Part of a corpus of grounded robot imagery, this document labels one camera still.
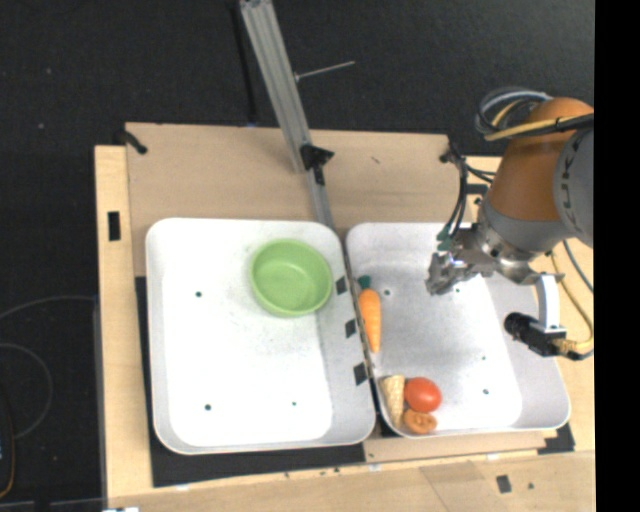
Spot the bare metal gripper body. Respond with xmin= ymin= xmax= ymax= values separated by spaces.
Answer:
xmin=446 ymin=230 xmax=545 ymax=287

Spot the orange round biscuit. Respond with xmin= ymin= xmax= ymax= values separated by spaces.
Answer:
xmin=401 ymin=408 xmax=439 ymax=436

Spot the orange carrot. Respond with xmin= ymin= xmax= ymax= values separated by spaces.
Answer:
xmin=356 ymin=274 xmax=383 ymax=355

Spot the brown cardboard board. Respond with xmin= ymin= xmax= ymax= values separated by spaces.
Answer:
xmin=124 ymin=121 xmax=560 ymax=464

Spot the green bowl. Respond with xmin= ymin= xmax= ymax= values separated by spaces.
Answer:
xmin=249 ymin=238 xmax=335 ymax=319

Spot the white plastic tray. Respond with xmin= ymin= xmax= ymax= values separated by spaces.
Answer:
xmin=144 ymin=216 xmax=378 ymax=456
xmin=344 ymin=221 xmax=573 ymax=440

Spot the black cylinder on white bracket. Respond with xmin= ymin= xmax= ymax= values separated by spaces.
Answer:
xmin=503 ymin=272 xmax=569 ymax=359

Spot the red tomato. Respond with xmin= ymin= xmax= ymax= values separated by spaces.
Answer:
xmin=403 ymin=376 xmax=444 ymax=414

